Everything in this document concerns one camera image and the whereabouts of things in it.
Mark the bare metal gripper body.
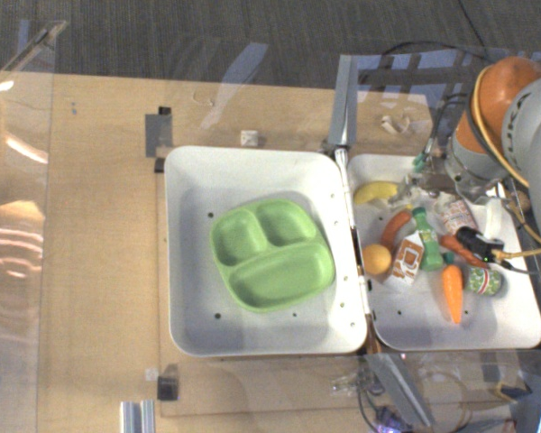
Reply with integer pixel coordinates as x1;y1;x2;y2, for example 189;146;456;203
408;165;497;200

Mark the yellow banana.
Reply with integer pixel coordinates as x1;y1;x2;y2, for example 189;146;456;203
353;180;400;207

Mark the orange sausage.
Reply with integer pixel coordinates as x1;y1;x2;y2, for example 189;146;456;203
380;209;414;253

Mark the white and red packet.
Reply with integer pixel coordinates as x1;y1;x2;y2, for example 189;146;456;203
440;198;480;236

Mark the green bottle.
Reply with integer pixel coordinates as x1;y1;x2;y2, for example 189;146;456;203
410;206;445;272

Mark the white and orange carton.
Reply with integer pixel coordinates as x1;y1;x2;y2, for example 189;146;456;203
381;231;426;289

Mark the orange fruit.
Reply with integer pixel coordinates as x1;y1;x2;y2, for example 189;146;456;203
362;243;393;276

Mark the large orange carrot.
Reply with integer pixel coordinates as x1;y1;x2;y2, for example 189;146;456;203
441;252;465;326

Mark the green and red can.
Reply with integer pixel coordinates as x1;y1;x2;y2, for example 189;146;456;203
465;263;506;298

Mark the white plastic tray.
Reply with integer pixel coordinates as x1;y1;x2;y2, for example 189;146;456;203
345;152;541;352
163;144;370;359

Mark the green divided plate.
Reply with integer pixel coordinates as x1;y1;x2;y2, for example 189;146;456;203
208;198;337;314

